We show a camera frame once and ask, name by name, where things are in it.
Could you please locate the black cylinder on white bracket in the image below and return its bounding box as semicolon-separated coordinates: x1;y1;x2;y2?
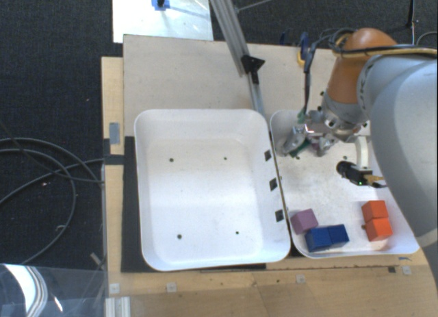
335;135;374;187

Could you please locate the orange cube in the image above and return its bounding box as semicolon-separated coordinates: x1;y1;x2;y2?
363;217;394;242
361;200;389;223

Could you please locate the purple cube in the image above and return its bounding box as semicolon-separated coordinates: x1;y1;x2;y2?
289;208;320;236

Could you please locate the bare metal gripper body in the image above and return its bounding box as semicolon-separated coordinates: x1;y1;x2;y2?
305;110;362;149

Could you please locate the blue cube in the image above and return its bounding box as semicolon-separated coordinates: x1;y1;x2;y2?
327;223;350;249
304;227;333;253

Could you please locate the white plastic tray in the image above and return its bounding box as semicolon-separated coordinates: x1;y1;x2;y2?
269;109;421;259
133;108;292;272

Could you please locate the pale wood board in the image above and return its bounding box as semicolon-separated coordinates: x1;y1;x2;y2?
122;34;339;140

